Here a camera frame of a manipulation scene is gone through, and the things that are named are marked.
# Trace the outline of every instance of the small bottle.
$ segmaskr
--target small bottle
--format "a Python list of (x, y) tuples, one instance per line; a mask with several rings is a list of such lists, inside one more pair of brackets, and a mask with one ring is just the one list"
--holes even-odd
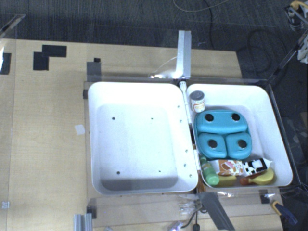
[(216, 174), (212, 165), (207, 161), (205, 156), (200, 156), (200, 165), (205, 181), (210, 186), (216, 186), (219, 183), (219, 176)]
[(204, 93), (200, 90), (195, 90), (189, 95), (192, 103), (192, 110), (200, 113), (205, 110)]

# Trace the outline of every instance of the blue foam block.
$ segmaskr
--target blue foam block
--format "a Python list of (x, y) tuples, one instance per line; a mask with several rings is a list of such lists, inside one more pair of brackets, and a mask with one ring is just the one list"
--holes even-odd
[(207, 159), (226, 158), (227, 148), (221, 135), (200, 133), (198, 136), (199, 150)]
[(226, 145), (230, 158), (243, 160), (251, 154), (252, 142), (248, 133), (229, 134), (226, 136)]
[(245, 118), (232, 110), (203, 111), (196, 116), (195, 127), (198, 133), (229, 134), (248, 129)]

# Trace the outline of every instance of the hole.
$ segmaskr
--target hole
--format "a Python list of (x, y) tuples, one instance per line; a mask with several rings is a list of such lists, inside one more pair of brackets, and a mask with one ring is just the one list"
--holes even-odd
[(239, 147), (241, 147), (243, 149), (247, 147), (246, 141), (243, 141), (243, 140), (237, 141), (237, 144), (239, 145)]
[(208, 146), (211, 148), (216, 148), (217, 147), (217, 142), (215, 140), (209, 140), (207, 142)]
[(206, 119), (207, 121), (213, 121), (213, 120), (214, 120), (214, 117), (213, 117), (211, 114), (206, 114), (206, 115), (205, 115), (205, 119)]
[(239, 120), (240, 120), (240, 116), (239, 116), (237, 113), (233, 113), (233, 114), (232, 114), (232, 119), (233, 119), (234, 121), (239, 121)]

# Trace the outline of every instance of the snack package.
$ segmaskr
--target snack package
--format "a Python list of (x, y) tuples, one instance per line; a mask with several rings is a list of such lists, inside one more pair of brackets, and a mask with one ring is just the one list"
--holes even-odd
[(226, 160), (226, 159), (219, 159), (210, 161), (213, 169), (215, 170), (216, 174), (221, 176), (231, 176), (231, 175), (242, 175), (243, 174), (243, 164), (241, 161), (238, 160)]
[(243, 163), (239, 160), (218, 159), (210, 161), (216, 174), (221, 176), (252, 176), (268, 169), (271, 161), (259, 158)]
[(257, 173), (261, 173), (270, 167), (271, 161), (265, 158), (259, 158), (257, 160), (252, 160), (243, 163), (244, 173), (243, 176), (252, 176)]

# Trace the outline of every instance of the can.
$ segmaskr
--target can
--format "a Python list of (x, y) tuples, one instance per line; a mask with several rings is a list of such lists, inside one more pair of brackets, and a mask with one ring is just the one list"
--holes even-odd
[(200, 113), (205, 110), (204, 93), (200, 90), (193, 91), (189, 97), (192, 103), (192, 110)]

